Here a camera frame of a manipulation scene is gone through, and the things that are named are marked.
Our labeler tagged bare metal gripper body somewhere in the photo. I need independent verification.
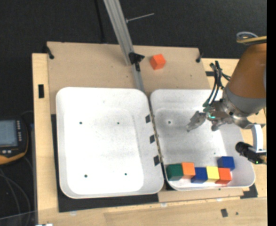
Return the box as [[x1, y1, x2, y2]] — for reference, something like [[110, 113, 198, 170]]
[[207, 99, 254, 129]]

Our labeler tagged white plastic tray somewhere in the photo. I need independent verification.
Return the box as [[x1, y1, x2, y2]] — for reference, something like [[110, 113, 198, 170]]
[[55, 86, 165, 199], [149, 89, 256, 192]]

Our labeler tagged blue cube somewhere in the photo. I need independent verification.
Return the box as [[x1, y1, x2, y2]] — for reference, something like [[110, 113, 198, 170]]
[[190, 167, 209, 184], [217, 156, 236, 171]]

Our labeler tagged yellow cube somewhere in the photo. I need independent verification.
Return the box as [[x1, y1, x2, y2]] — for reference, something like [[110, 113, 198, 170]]
[[205, 165, 221, 183]]

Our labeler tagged orange cube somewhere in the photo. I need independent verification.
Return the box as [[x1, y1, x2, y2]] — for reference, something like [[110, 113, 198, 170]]
[[181, 161, 197, 179], [150, 53, 167, 71], [215, 167, 233, 185]]

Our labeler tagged green cube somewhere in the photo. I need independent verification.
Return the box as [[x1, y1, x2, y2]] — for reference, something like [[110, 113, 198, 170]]
[[166, 163, 184, 182]]

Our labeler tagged brown cardboard board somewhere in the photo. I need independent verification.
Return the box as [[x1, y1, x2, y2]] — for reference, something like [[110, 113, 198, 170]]
[[46, 41, 250, 203]]

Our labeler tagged black cylinder on white bracket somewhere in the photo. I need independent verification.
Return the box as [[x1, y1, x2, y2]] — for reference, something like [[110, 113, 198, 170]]
[[235, 123, 267, 165]]

